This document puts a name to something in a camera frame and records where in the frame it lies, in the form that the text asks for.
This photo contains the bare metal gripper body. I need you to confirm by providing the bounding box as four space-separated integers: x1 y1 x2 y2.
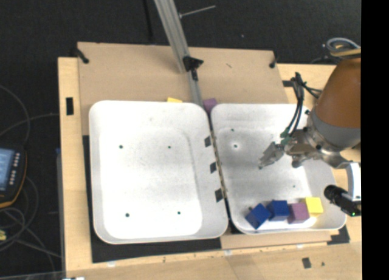
283 127 354 169

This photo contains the blue cube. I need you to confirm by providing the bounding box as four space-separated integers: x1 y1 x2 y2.
266 199 290 222
244 202 272 230

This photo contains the white plastic tray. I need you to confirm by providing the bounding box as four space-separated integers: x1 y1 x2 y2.
210 103 348 236
88 100 230 245

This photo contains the black cylinder on white bracket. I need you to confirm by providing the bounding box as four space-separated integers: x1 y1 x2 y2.
323 162 362 217

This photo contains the purple cube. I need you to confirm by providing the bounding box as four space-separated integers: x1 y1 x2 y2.
202 98 218 115
286 202 311 225

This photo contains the brown cardboard board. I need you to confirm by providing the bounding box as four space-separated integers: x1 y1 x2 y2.
76 41 340 251

